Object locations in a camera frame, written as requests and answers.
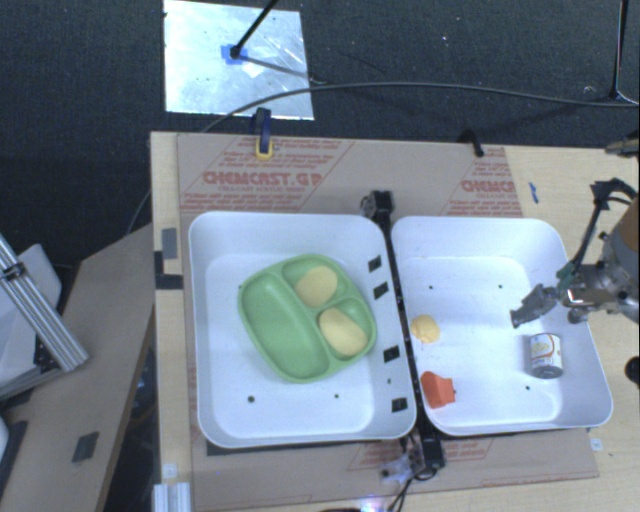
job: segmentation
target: orange object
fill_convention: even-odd
[[[420,376],[420,383],[422,391],[427,397],[427,402],[433,409],[444,407],[456,401],[453,380],[444,379],[433,372],[424,372]]]

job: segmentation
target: silver can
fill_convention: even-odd
[[[560,337],[541,333],[531,337],[531,372],[539,379],[555,379],[562,375]]]

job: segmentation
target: round yellow object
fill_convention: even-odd
[[[423,343],[440,339],[440,327],[430,315],[419,315],[411,321],[411,334]]]
[[[318,318],[320,332],[333,349],[344,356],[355,356],[367,346],[367,334],[337,308],[323,311]]]
[[[338,289],[338,274],[329,267],[319,265],[303,275],[294,286],[295,292],[309,308],[319,308]]]

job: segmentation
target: can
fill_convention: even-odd
[[[531,337],[531,372],[539,379],[555,379],[562,375],[560,337],[541,333]]]

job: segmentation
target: blue mark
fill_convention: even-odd
[[[531,189],[531,197],[533,197],[533,202],[538,204],[540,201],[538,200],[538,196],[536,194],[536,186],[533,183],[529,182],[529,188]]]
[[[224,61],[227,64],[231,64],[231,65],[237,65],[237,64],[242,64],[242,58],[244,57],[245,59],[249,57],[249,54],[247,53],[247,49],[246,48],[242,48],[242,50],[240,50],[240,58],[239,59],[232,59],[231,58],[231,48],[233,48],[234,45],[232,44],[225,44],[223,46],[220,47],[220,54],[222,55],[222,58],[224,59]]]

